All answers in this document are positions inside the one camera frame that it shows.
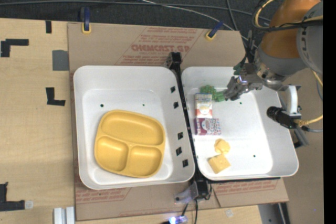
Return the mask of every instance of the yellow divided tray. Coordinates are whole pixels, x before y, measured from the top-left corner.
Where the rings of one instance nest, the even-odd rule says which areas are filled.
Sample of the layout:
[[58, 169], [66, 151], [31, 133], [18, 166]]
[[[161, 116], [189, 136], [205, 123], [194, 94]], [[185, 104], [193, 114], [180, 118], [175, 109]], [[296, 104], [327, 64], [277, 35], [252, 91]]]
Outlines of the yellow divided tray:
[[99, 166], [119, 175], [146, 178], [162, 164], [165, 131], [149, 116], [112, 110], [101, 118], [94, 156]]

